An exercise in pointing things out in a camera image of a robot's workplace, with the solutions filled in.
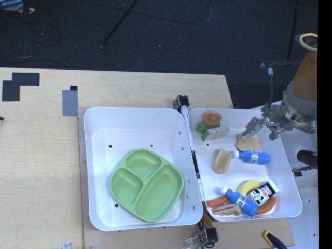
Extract green divided plate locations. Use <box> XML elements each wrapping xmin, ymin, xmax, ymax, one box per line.
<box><xmin>108</xmin><ymin>148</ymin><xmax>185</xmax><ymax>223</ymax></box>

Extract tan and red biscuit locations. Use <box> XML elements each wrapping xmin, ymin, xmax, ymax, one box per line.
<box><xmin>211</xmin><ymin>203</ymin><xmax>242</xmax><ymax>217</ymax></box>

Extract white plastic tray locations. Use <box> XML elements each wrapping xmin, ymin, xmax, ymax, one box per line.
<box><xmin>187</xmin><ymin>107</ymin><xmax>303</xmax><ymax>223</ymax></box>
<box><xmin>82</xmin><ymin>106</ymin><xmax>204</xmax><ymax>232</ymax></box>

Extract tan bread slice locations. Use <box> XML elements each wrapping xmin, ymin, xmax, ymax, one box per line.
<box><xmin>236</xmin><ymin>133</ymin><xmax>261</xmax><ymax>153</ymax></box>

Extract blue bottle with white cap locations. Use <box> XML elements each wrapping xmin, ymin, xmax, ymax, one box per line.
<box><xmin>231</xmin><ymin>149</ymin><xmax>271</xmax><ymax>166</ymax></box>
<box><xmin>220</xmin><ymin>186</ymin><xmax>259</xmax><ymax>217</ymax></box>

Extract tan hot dog bun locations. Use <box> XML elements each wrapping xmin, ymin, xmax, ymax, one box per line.
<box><xmin>212</xmin><ymin>148</ymin><xmax>233</xmax><ymax>174</ymax></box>

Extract thin black and white rod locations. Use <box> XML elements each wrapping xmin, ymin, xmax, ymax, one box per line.
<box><xmin>181</xmin><ymin>105</ymin><xmax>209</xmax><ymax>219</ymax></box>

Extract blue and white cardboard box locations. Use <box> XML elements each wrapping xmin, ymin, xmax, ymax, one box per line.
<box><xmin>0</xmin><ymin>0</ymin><xmax>24</xmax><ymax>12</ymax></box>

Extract orange pretzel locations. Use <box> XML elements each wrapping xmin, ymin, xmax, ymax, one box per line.
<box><xmin>202</xmin><ymin>111</ymin><xmax>222</xmax><ymax>127</ymax></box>

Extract white milk carton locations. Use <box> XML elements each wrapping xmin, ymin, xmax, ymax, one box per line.
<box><xmin>246</xmin><ymin>180</ymin><xmax>280</xmax><ymax>206</ymax></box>

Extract yellow banana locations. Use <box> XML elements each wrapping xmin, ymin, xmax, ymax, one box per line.
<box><xmin>237</xmin><ymin>179</ymin><xmax>261</xmax><ymax>197</ymax></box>

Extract black block with thin wires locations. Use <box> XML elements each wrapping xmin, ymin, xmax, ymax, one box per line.
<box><xmin>171</xmin><ymin>95</ymin><xmax>190</xmax><ymax>112</ymax></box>
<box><xmin>198</xmin><ymin>221</ymin><xmax>220</xmax><ymax>248</ymax></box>

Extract orange sausage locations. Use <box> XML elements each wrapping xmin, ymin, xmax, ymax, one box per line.
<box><xmin>206</xmin><ymin>189</ymin><xmax>233</xmax><ymax>209</ymax></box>
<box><xmin>255</xmin><ymin>196</ymin><xmax>278</xmax><ymax>216</ymax></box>

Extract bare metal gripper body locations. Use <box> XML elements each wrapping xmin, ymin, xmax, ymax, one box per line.
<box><xmin>264</xmin><ymin>100</ymin><xmax>318</xmax><ymax>134</ymax></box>

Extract black cylinder on white bracket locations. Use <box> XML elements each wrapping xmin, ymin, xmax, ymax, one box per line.
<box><xmin>296</xmin><ymin>149</ymin><xmax>318</xmax><ymax>170</ymax></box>

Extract green broccoli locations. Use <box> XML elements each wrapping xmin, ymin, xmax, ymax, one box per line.
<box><xmin>195</xmin><ymin>121</ymin><xmax>222</xmax><ymax>135</ymax></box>

